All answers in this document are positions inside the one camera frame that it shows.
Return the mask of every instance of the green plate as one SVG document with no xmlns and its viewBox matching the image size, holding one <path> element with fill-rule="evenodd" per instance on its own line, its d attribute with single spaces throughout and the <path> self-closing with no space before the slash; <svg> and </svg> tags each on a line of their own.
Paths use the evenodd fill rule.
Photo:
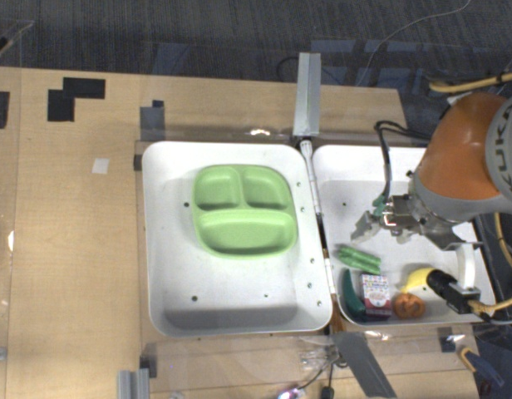
<svg viewBox="0 0 512 399">
<path fill-rule="evenodd" d="M 196 176 L 192 210 L 200 244 L 222 257 L 268 257 L 297 241 L 288 183 L 260 165 L 214 165 Z"/>
</svg>

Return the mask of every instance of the metal bracket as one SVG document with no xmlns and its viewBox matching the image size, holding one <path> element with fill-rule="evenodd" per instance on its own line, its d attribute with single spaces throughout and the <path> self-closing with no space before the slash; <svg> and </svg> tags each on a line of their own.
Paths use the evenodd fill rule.
<svg viewBox="0 0 512 399">
<path fill-rule="evenodd" d="M 332 339 L 367 397 L 396 397 L 361 332 L 337 332 Z"/>
<path fill-rule="evenodd" d="M 336 284 L 333 281 L 332 262 L 330 259 L 324 259 L 324 267 L 326 269 L 326 277 L 328 278 L 328 288 L 330 289 L 330 294 L 336 294 Z"/>
<path fill-rule="evenodd" d="M 475 281 L 474 245 L 471 243 L 459 244 L 455 247 L 455 254 L 458 264 L 457 283 L 463 289 L 473 288 Z"/>
<path fill-rule="evenodd" d="M 351 233 L 350 240 L 353 244 L 362 243 L 376 235 L 380 228 L 380 224 L 374 219 L 371 212 L 366 211 L 356 222 L 356 230 Z"/>
<path fill-rule="evenodd" d="M 117 399 L 149 399 L 149 370 L 119 371 L 117 374 Z"/>
<path fill-rule="evenodd" d="M 293 136 L 306 137 L 319 134 L 320 100 L 321 54 L 300 53 Z"/>
</svg>

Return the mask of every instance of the banana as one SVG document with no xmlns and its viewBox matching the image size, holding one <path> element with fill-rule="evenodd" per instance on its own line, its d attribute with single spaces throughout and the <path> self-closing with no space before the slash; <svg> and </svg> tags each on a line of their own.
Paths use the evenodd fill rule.
<svg viewBox="0 0 512 399">
<path fill-rule="evenodd" d="M 423 287 L 426 284 L 426 279 L 428 278 L 428 275 L 430 272 L 434 270 L 434 268 L 420 268 L 417 270 L 414 270 L 409 274 L 407 277 L 406 285 L 404 285 L 400 291 L 403 293 L 407 293 L 410 289 L 415 287 Z"/>
</svg>

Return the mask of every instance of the food box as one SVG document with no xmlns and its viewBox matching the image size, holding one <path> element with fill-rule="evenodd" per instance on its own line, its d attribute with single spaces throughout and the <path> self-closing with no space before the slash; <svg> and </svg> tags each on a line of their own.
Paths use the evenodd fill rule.
<svg viewBox="0 0 512 399">
<path fill-rule="evenodd" d="M 376 318 L 391 316 L 391 295 L 387 276 L 362 275 L 363 302 L 365 313 Z"/>
</svg>

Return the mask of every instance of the table surface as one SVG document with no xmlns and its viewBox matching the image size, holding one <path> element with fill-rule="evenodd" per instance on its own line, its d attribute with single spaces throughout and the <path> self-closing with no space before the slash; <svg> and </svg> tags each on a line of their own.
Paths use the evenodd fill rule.
<svg viewBox="0 0 512 399">
<path fill-rule="evenodd" d="M 106 97 L 76 99 L 75 122 L 48 122 L 47 91 L 61 90 L 64 76 L 105 79 Z M 135 371 L 143 349 L 155 342 L 165 355 L 184 354 L 188 368 L 203 368 L 200 387 L 180 389 L 186 398 L 273 397 L 287 380 L 309 378 L 297 364 L 276 385 L 250 384 L 250 377 L 241 387 L 214 385 L 218 378 L 235 382 L 242 355 L 249 360 L 244 371 L 261 367 L 255 356 L 236 354 L 234 345 L 262 342 L 266 361 L 281 371 L 298 361 L 293 343 L 284 348 L 298 340 L 217 339 L 188 352 L 193 343 L 151 329 L 133 169 L 141 106 L 164 101 L 172 131 L 261 128 L 286 135 L 294 84 L 0 68 L 0 91 L 11 93 L 7 128 L 0 130 L 0 347 L 8 350 L 0 361 L 0 399 L 116 397 L 118 371 Z M 363 134 L 381 114 L 405 122 L 396 91 L 322 87 L 322 130 Z M 99 158 L 109 160 L 106 174 L 92 173 Z M 13 230 L 11 253 L 6 239 Z M 469 326 L 455 332 L 474 344 Z M 477 397 L 457 356 L 431 342 L 436 328 L 387 335 L 394 341 L 386 344 L 402 349 L 376 339 L 370 345 L 399 397 Z M 213 344 L 206 349 L 213 370 L 199 359 L 202 344 Z M 406 347 L 411 352 L 398 352 Z M 209 384 L 202 381 L 207 378 Z M 363 397 L 350 370 L 335 378 L 337 398 Z M 175 384 L 184 387 L 180 379 L 151 380 L 151 397 L 170 397 Z M 311 387 L 310 397 L 320 386 Z"/>
</svg>

